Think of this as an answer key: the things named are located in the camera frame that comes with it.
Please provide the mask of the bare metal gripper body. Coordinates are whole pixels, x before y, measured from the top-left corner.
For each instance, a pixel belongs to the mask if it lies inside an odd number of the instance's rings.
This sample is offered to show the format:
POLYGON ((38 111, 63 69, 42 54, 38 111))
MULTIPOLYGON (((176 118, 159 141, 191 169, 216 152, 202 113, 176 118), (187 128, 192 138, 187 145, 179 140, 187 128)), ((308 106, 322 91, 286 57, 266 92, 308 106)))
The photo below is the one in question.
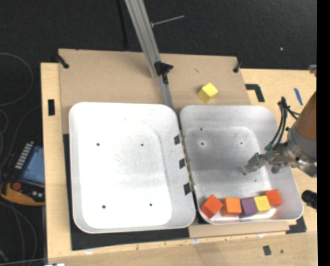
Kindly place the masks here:
POLYGON ((293 142, 278 144, 265 154, 269 164, 282 163, 283 168, 290 166, 297 168, 310 177, 317 176, 317 149, 316 145, 299 146, 293 142))

